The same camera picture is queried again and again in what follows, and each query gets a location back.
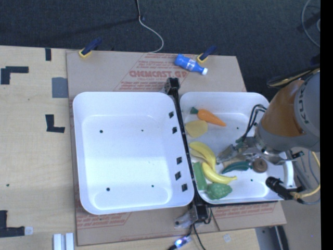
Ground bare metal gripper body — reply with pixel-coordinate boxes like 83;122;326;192
237;136;284;165

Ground brown doughnut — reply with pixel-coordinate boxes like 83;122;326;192
252;157;268;173

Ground dark green pepper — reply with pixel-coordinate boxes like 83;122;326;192
221;160;253;174

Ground yellow banana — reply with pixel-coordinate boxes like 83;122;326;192
189;141;217;172
201;161;238;185

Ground light green stick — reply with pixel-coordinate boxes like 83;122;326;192
192;161;208;191

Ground green broccoli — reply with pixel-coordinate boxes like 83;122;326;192
206;182;233;201

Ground pale yellow potato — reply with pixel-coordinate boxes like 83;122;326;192
184;120;209;139

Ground orange carrot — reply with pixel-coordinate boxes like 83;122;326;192
189;106;227;128

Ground white plastic tray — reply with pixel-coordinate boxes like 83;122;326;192
179;91;290;205
72;91;196;216

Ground blue bottle white cap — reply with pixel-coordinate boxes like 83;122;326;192
174;53;209;76

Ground brown cardboard board red print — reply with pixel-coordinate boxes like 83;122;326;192
66;50;287;246

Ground black cylinder on white bracket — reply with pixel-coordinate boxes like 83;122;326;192
265;159;300;201

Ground black block with thin wires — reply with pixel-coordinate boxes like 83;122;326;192
191;203;212;223

